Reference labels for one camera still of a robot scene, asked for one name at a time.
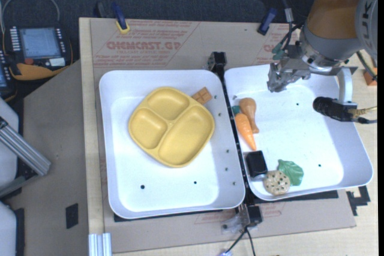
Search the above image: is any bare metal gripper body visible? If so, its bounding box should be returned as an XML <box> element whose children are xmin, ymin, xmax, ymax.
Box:
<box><xmin>277</xmin><ymin>45</ymin><xmax>342</xmax><ymax>82</ymax></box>

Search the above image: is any tan chicken drumstick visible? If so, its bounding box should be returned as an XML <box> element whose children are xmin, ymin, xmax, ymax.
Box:
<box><xmin>238</xmin><ymin>97</ymin><xmax>260</xmax><ymax>134</ymax></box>

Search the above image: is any orange carrot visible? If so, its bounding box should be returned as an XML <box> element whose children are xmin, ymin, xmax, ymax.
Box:
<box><xmin>231</xmin><ymin>105</ymin><xmax>258</xmax><ymax>152</ymax></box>

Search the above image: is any white plastic tray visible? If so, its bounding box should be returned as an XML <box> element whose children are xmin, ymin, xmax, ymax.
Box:
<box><xmin>98</xmin><ymin>69</ymin><xmax>247</xmax><ymax>220</ymax></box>
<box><xmin>223</xmin><ymin>64</ymin><xmax>374</xmax><ymax>202</ymax></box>

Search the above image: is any thin black rod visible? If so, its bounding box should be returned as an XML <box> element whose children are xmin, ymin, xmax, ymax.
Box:
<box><xmin>217</xmin><ymin>65</ymin><xmax>250</xmax><ymax>211</ymax></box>

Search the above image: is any brown chocolate biscuit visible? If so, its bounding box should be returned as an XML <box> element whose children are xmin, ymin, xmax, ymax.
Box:
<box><xmin>191</xmin><ymin>86</ymin><xmax>211</xmax><ymax>106</ymax></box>

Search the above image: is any black cube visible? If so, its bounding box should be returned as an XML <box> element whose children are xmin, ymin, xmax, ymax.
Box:
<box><xmin>245</xmin><ymin>150</ymin><xmax>269</xmax><ymax>179</ymax></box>

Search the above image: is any green lettuce leaf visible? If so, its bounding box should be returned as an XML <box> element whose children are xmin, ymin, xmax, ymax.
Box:
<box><xmin>277</xmin><ymin>158</ymin><xmax>305</xmax><ymax>187</ymax></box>

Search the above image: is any brown cardboard board red print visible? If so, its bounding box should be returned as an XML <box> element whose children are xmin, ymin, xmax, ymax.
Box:
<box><xmin>89</xmin><ymin>18</ymin><xmax>358</xmax><ymax>254</ymax></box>

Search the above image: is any beige chocolate chip cookie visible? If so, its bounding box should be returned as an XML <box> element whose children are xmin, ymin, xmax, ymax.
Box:
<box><xmin>263</xmin><ymin>170</ymin><xmax>292</xmax><ymax>197</ymax></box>

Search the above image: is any yellow divided plate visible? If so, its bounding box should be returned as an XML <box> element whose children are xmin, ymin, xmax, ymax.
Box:
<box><xmin>127</xmin><ymin>86</ymin><xmax>216</xmax><ymax>168</ymax></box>

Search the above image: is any black cylinder on white bracket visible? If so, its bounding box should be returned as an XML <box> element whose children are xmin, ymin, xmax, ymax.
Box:
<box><xmin>312</xmin><ymin>65</ymin><xmax>359</xmax><ymax>123</ymax></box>

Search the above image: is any black block with thin wires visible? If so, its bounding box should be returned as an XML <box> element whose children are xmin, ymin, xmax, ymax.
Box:
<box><xmin>239</xmin><ymin>205</ymin><xmax>264</xmax><ymax>226</ymax></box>
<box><xmin>206</xmin><ymin>51</ymin><xmax>227</xmax><ymax>73</ymax></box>

